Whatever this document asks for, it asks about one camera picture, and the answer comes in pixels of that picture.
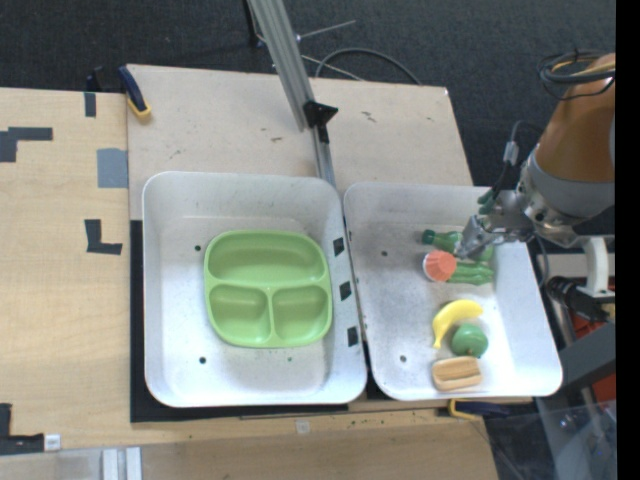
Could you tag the yellow banana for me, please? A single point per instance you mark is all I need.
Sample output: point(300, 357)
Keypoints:
point(455, 313)

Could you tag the pale wood board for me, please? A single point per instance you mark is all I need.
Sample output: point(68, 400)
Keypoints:
point(225, 118)

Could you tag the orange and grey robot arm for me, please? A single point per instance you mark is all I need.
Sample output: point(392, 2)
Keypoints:
point(580, 133)

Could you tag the tan bread bun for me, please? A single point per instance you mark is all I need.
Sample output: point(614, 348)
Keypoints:
point(456, 374)

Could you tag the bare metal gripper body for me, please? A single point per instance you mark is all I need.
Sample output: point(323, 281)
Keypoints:
point(520, 213)

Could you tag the green apple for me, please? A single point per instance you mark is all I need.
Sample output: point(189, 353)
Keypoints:
point(470, 340)

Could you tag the black cylinder on white bracket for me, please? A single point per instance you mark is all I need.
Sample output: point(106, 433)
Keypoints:
point(597, 268)

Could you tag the green bottle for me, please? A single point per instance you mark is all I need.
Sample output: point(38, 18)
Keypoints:
point(442, 239)

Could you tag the white plastic tray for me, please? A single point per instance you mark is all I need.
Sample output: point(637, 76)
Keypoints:
point(395, 293)
point(175, 268)

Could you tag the green divided plate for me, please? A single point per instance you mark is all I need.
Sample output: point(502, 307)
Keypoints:
point(267, 288)

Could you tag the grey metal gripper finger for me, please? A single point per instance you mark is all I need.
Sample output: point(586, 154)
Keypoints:
point(467, 240)
point(484, 240)

